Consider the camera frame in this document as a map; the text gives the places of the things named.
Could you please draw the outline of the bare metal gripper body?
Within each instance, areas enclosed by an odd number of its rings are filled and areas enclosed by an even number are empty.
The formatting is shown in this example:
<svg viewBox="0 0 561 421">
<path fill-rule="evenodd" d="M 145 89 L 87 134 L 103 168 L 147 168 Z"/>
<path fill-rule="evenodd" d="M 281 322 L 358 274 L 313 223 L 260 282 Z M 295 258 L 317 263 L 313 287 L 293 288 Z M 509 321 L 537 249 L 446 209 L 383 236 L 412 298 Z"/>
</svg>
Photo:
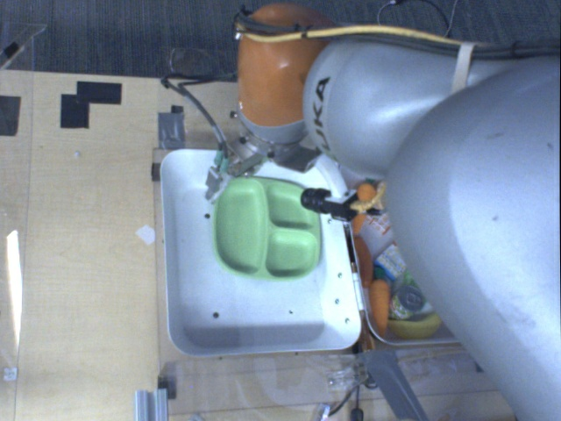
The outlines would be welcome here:
<svg viewBox="0 0 561 421">
<path fill-rule="evenodd" d="M 274 150 L 273 143 L 246 134 L 230 140 L 223 139 L 220 142 L 220 153 L 220 174 L 240 177 L 257 173 Z"/>
</svg>

